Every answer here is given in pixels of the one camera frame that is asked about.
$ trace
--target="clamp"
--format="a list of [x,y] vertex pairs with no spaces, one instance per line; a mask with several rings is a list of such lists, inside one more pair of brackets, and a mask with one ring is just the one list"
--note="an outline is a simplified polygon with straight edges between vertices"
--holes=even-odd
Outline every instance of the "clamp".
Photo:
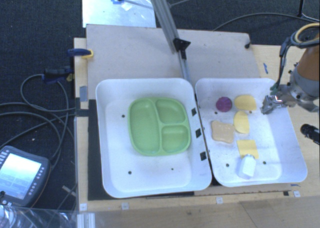
[[60,81],[72,81],[75,70],[70,66],[65,66],[60,69],[44,69],[42,80],[45,84],[50,85]]
[[82,59],[90,59],[94,57],[94,52],[92,49],[84,49],[84,48],[72,48],[67,51],[68,57],[81,56]]

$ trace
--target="yellow clamp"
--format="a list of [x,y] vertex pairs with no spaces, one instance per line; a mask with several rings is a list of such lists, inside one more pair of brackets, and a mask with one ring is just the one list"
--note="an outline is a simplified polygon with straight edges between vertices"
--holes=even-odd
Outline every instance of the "yellow clamp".
[[94,51],[92,49],[88,49],[88,51],[90,51],[91,54],[83,55],[82,59],[90,59],[94,57]]

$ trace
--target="black carpet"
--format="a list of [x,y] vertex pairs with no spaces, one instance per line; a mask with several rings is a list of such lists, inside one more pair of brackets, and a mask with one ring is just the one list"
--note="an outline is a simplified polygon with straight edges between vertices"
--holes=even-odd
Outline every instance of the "black carpet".
[[[182,0],[167,1],[174,4]],[[305,0],[303,12],[319,19],[319,3],[320,0]],[[0,0],[0,4],[0,104],[21,102],[20,85],[27,77],[42,74],[47,68],[59,69],[70,64],[66,51],[73,47],[73,38],[85,36],[82,0]],[[177,28],[213,30],[246,14],[270,12],[295,16],[299,4],[300,0],[191,0],[173,6],[171,12]],[[249,33],[253,44],[280,45],[306,23],[294,18],[258,15],[234,21],[219,30]],[[74,107],[70,83],[64,81],[62,84],[66,87],[70,106]],[[60,88],[44,85],[39,78],[27,83],[24,93],[30,102],[46,109],[66,108]],[[0,114],[20,110],[31,111],[24,106],[2,106]],[[0,145],[41,122],[24,115],[0,117]],[[63,126],[56,125],[62,132]],[[73,117],[68,125],[73,130]],[[46,126],[14,140],[10,145],[50,158],[58,140],[52,128]],[[67,195],[62,186],[72,188],[75,185],[74,161],[74,142],[67,134],[59,162],[36,208],[56,209],[60,205]],[[73,205],[74,197],[70,196],[61,209],[69,210]]]

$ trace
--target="white tray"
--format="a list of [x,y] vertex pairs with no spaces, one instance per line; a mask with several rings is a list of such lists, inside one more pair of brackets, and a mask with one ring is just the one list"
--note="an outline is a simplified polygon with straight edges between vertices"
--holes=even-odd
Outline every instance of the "white tray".
[[[167,97],[180,101],[187,112],[191,144],[179,154],[144,156],[132,146],[128,130],[128,109],[139,98]],[[115,198],[127,198],[203,190],[212,173],[201,128],[194,90],[181,78],[107,79],[96,87],[102,182]]]
[[[274,83],[267,78],[203,78],[195,86],[213,174],[226,187],[301,182],[307,177],[307,166],[288,110],[280,108],[268,115],[263,115],[260,111],[265,95],[269,94],[269,88]],[[234,106],[234,99],[239,95],[252,95],[257,104],[257,110],[247,112],[250,133],[235,133],[231,144],[214,141],[211,122],[217,120],[233,124],[234,115],[238,111]],[[220,112],[216,109],[216,102],[220,97],[232,100],[230,111]],[[256,160],[254,176],[250,179],[237,175],[241,162],[237,146],[239,139],[256,142],[259,159]]]

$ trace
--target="green divided plate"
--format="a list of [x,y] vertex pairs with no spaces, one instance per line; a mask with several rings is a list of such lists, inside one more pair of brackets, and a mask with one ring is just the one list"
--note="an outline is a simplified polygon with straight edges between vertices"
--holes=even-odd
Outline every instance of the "green divided plate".
[[178,154],[191,142],[186,109],[172,98],[135,100],[129,107],[128,125],[132,146],[142,155]]

